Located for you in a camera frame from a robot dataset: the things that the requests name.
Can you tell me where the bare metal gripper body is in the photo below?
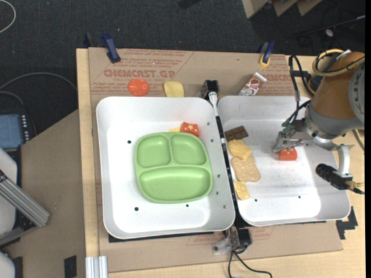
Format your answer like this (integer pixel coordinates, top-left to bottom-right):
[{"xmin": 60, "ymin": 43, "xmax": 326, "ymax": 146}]
[{"xmin": 278, "ymin": 119, "xmax": 340, "ymax": 151}]

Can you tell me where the orange toy block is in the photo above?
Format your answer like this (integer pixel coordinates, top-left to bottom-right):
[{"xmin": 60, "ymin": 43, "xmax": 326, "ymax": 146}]
[{"xmin": 278, "ymin": 147, "xmax": 299, "ymax": 162}]

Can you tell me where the yellow ridged toy pastry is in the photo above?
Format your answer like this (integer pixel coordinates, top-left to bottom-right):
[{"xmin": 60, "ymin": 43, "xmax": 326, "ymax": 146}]
[{"xmin": 227, "ymin": 139, "xmax": 253, "ymax": 160}]

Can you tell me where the tan toy bread slice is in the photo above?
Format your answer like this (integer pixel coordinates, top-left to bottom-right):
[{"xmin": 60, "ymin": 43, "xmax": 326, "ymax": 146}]
[{"xmin": 230, "ymin": 155, "xmax": 261, "ymax": 183}]

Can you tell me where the brown chocolate bar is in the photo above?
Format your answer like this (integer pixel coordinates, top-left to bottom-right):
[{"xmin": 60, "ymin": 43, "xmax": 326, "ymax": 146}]
[{"xmin": 224, "ymin": 125, "xmax": 249, "ymax": 142}]

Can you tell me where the white plastic tray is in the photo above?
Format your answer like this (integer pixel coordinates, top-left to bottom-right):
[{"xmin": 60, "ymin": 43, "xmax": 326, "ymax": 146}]
[
  {"xmin": 95, "ymin": 96, "xmax": 236, "ymax": 240},
  {"xmin": 216, "ymin": 95, "xmax": 352, "ymax": 227}
]

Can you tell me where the thin black and white rod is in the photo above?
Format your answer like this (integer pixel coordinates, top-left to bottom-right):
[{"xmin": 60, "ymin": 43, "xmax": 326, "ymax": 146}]
[{"xmin": 208, "ymin": 91, "xmax": 242, "ymax": 229}]

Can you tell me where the yellow cheese slice with holes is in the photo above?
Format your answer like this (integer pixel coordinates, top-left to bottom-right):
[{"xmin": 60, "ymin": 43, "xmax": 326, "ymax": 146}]
[{"xmin": 233, "ymin": 180, "xmax": 251, "ymax": 201}]

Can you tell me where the white and brown packet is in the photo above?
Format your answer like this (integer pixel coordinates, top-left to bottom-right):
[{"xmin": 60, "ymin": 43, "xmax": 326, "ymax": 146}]
[{"xmin": 237, "ymin": 72, "xmax": 268, "ymax": 97}]

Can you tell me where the red cube with yellow stars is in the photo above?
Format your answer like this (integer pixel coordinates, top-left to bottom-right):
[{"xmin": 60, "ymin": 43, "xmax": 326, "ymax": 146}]
[{"xmin": 180, "ymin": 122, "xmax": 201, "ymax": 138}]

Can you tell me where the green divided plate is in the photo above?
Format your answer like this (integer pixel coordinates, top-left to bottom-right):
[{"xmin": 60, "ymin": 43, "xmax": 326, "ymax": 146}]
[{"xmin": 133, "ymin": 131, "xmax": 214, "ymax": 204}]

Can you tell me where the pale yellow toy slice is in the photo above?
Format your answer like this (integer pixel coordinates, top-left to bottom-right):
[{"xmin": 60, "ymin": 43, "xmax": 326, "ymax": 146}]
[{"xmin": 163, "ymin": 81, "xmax": 186, "ymax": 98}]

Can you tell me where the orange round slice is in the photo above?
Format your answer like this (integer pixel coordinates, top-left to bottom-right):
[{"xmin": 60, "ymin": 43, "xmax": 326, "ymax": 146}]
[{"xmin": 127, "ymin": 78, "xmax": 151, "ymax": 97}]

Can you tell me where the brown cardboard board, red print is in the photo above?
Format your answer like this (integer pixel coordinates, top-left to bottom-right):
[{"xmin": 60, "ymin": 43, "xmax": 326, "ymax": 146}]
[{"xmin": 88, "ymin": 47, "xmax": 344, "ymax": 273}]

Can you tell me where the black cylinder on white bracket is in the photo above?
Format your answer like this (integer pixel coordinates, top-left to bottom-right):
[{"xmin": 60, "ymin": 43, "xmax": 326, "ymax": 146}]
[{"xmin": 315, "ymin": 144, "xmax": 355, "ymax": 191}]

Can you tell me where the black block with thin wires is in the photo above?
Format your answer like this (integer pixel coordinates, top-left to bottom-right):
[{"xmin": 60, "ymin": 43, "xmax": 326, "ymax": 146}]
[
  {"xmin": 202, "ymin": 79, "xmax": 220, "ymax": 98},
  {"xmin": 236, "ymin": 227, "xmax": 253, "ymax": 247}
]

